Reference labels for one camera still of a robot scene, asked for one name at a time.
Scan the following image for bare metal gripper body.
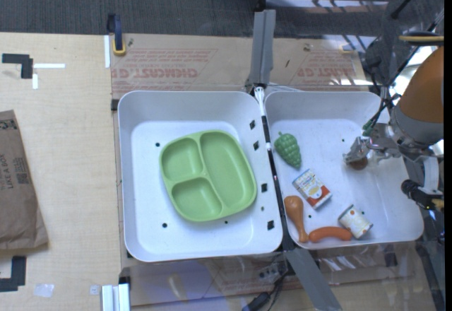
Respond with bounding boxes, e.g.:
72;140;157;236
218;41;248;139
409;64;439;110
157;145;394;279
367;122;404;163

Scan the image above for brown round biscuit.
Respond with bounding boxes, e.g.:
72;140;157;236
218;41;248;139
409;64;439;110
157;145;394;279
347;157;370;172

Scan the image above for white and red carton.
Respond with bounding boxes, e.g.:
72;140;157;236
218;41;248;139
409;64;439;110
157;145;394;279
291;168;333;211

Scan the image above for white plastic tray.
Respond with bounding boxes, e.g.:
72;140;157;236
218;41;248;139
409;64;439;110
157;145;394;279
117;90;284;263
263;90;425;251

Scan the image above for green toy grapes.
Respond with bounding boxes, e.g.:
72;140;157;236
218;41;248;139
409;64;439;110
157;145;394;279
273;131;303;170

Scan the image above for white and orange can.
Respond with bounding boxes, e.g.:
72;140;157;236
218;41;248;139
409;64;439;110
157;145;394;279
338;204;374;240

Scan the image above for brown toy chicken drumstick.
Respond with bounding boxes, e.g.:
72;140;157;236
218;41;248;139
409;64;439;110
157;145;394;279
283;194;310;244

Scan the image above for orange toy sausage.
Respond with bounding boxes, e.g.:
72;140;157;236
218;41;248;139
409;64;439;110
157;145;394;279
308;225;354;244

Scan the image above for thin black and white rod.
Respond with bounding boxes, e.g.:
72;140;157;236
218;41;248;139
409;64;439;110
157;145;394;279
254;86;295;251

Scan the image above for green divided plate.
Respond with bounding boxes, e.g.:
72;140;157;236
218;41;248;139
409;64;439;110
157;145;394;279
159;129;258;223

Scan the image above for brown cardboard board, red print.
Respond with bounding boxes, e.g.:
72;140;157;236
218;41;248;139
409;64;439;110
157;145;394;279
110;33;440;307

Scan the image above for brown paper bag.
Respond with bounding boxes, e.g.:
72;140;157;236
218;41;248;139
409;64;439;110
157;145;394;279
0;109;50;251

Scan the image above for black cylinder on white bracket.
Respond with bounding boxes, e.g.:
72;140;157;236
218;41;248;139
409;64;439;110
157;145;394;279
400;156;445;212

